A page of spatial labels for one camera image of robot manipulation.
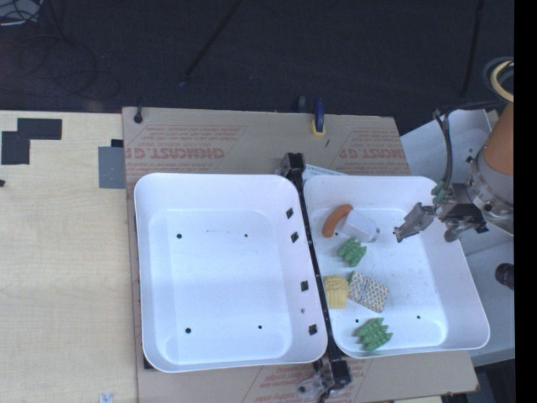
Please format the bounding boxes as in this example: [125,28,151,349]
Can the black block with thin wires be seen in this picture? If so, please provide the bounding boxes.
[279,152,306,180]
[326,358,353,390]

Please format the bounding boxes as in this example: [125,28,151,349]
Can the white plastic tray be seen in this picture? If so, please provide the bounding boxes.
[302,175,492,360]
[133,171,329,374]

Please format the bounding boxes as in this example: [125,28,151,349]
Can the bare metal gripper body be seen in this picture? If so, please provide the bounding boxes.
[435,181,515,236]

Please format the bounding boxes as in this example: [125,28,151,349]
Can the black cylinder on white bracket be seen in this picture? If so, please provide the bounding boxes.
[494,262,515,292]

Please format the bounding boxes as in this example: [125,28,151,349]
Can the brown cardboard board red print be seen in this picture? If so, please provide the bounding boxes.
[121,106,480,403]

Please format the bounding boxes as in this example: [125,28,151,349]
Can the patterned white packet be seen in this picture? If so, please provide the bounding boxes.
[347,270,390,314]

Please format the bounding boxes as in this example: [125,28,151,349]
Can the green toy pea pods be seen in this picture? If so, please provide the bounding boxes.
[336,237,368,268]
[353,317,394,353]

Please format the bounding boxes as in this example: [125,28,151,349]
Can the orange toy sausage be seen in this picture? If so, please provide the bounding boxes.
[321,203,355,238]

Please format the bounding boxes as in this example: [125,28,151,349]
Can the thin black rod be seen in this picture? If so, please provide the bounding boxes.
[292,170,343,365]

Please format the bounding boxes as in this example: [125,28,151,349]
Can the clear plastic bottle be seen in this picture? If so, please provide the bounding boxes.
[341,209,381,243]

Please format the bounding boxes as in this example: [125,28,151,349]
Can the yellow toy corn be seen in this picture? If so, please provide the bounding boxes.
[322,275,351,310]

